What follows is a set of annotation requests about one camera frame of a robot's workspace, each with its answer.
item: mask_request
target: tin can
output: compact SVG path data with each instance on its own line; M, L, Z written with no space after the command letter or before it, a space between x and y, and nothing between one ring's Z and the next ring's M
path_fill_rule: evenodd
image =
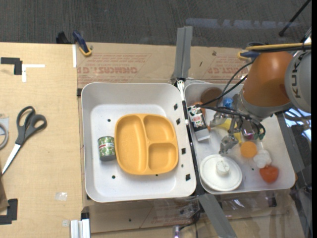
M104 136L98 139L99 157L101 161L111 161L115 159L114 138Z

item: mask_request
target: can lid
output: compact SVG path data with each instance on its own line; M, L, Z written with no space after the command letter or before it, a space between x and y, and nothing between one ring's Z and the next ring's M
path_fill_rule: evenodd
M242 181L242 171L229 157L212 154L200 164L200 176L203 182L217 191L232 191Z

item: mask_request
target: yellow divided plate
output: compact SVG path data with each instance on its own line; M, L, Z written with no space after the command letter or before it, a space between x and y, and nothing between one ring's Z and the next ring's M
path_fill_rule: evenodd
M129 174L162 174L178 162L175 129L163 116L122 116L115 125L114 145L120 167Z

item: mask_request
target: orange ball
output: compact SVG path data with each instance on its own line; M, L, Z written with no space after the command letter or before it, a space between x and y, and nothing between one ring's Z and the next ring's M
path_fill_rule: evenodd
M240 146L240 152L243 157L252 158L258 152L257 145L251 141L243 142Z

